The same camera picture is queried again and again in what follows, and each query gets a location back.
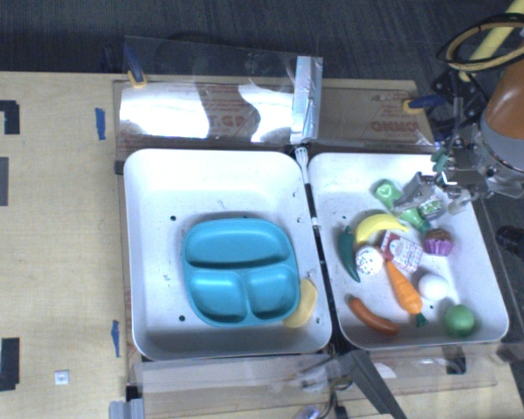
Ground orange sausage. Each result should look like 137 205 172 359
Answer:
348 295 401 336

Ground white egg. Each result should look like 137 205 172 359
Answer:
417 272 452 302

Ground green ball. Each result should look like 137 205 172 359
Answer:
443 304 477 338

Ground red and white carton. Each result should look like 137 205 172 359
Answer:
379 230 424 275

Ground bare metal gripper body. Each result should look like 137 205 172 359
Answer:
436 140 524 199

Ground green chili pepper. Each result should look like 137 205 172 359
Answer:
336 224 362 285

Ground thin black and white rod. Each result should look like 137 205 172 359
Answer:
293 145 334 322

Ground white sprinkled doughnut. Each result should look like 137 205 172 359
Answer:
355 245 385 277

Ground purple cupcake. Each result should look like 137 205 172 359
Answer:
422 228 454 258

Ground orange carrot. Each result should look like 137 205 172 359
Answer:
384 259 430 328

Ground pale yellow oval piece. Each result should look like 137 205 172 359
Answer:
281 277 319 330

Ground black cylinder on white bracket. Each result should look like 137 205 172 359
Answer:
495 224 524 264

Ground yellow banana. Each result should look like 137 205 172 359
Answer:
353 212 411 253

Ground white plastic tray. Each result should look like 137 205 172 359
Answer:
307 151 510 352
122 148 334 362

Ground light green cup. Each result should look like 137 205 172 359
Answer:
371 178 405 211

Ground blue divided plate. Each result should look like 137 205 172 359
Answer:
182 217 301 328

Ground green bottle with label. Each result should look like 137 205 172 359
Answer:
400 195 446 236

